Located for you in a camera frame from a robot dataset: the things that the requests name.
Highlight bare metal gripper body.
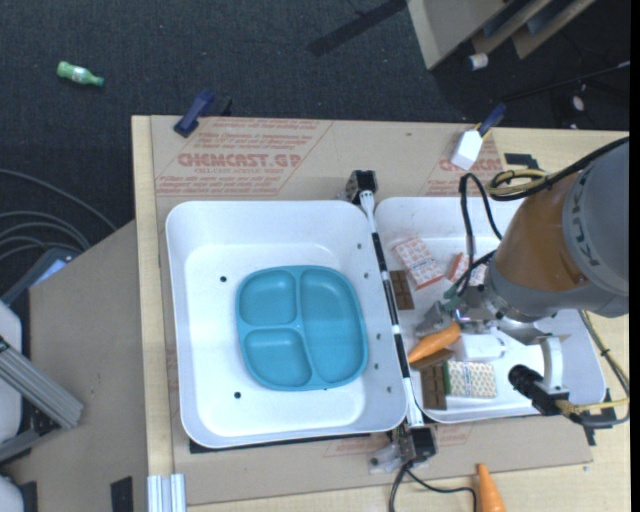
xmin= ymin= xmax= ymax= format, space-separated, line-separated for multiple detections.
xmin=452 ymin=288 xmax=572 ymax=347

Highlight orange carrot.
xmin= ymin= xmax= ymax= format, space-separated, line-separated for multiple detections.
xmin=474 ymin=462 xmax=507 ymax=512
xmin=406 ymin=321 xmax=462 ymax=365

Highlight brown chocolate bar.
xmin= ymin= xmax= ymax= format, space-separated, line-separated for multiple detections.
xmin=419 ymin=361 xmax=450 ymax=412
xmin=409 ymin=348 xmax=456 ymax=371
xmin=388 ymin=269 xmax=417 ymax=309

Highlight white packet with yellow print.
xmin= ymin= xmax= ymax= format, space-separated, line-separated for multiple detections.
xmin=443 ymin=360 xmax=499 ymax=400

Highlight thin black and white rod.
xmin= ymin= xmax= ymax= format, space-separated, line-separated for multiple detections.
xmin=358 ymin=189 xmax=425 ymax=428

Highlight white packet with orange print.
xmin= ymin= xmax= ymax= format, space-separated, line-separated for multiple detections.
xmin=446 ymin=252 xmax=489 ymax=287
xmin=391 ymin=236 xmax=447 ymax=291

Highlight white plastic tray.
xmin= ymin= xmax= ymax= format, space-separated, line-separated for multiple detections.
xmin=373 ymin=195 xmax=608 ymax=425
xmin=164 ymin=199 xmax=409 ymax=449

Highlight blue divided plate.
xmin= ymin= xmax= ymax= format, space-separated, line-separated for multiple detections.
xmin=234 ymin=264 xmax=370 ymax=393

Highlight brown cardboard board red print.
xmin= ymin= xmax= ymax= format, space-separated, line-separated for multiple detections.
xmin=149 ymin=115 xmax=595 ymax=506

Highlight green bottle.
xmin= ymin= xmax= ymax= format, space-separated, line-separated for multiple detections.
xmin=55 ymin=60 xmax=107 ymax=89

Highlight black cylinder on white bracket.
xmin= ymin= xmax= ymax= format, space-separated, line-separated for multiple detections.
xmin=507 ymin=335 xmax=572 ymax=417

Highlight black block with thin wires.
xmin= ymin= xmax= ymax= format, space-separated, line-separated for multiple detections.
xmin=343 ymin=168 xmax=379 ymax=202
xmin=393 ymin=424 xmax=439 ymax=465

